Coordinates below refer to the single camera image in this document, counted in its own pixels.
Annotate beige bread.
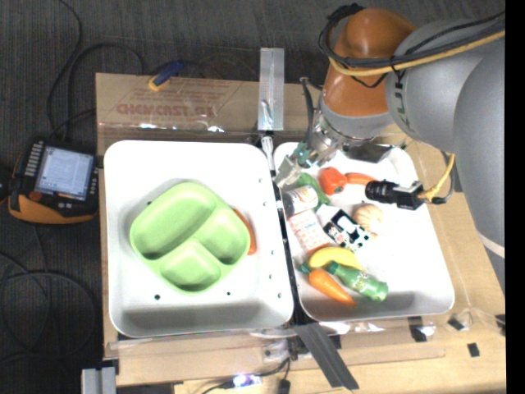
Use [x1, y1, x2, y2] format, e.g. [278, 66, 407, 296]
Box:
[352, 202, 386, 238]

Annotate white plastic tray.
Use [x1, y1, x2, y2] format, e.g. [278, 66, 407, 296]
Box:
[272, 140, 456, 323]
[103, 139, 295, 339]

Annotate red bell pepper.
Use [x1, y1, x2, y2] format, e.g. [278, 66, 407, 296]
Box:
[318, 167, 348, 197]

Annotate orange carrot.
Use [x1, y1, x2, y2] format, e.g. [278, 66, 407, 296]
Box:
[298, 262, 358, 308]

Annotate yellow banana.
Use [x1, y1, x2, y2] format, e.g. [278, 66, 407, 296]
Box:
[308, 246, 364, 272]

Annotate green bottle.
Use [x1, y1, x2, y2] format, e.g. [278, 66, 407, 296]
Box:
[326, 260, 390, 304]

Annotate black cylinder on white bracket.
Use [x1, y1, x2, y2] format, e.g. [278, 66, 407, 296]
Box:
[364, 149, 426, 211]

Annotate white and pink packet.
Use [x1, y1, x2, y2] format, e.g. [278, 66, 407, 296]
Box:
[286, 209, 331, 256]

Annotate black and white carton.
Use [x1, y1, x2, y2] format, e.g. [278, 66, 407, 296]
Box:
[322, 208, 379, 254]

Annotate orange sausage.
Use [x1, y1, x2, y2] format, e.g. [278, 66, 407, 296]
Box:
[345, 172, 379, 187]
[231, 207, 258, 256]

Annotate green divided plate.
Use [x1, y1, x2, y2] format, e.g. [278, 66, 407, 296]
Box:
[129, 181, 252, 296]

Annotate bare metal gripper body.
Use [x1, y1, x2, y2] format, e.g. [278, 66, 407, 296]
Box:
[293, 112, 346, 169]

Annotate brown cardboard board red print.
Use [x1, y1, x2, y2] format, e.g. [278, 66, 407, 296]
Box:
[94, 71, 506, 387]

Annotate white can with orange print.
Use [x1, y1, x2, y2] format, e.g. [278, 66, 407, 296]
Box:
[281, 185, 321, 218]

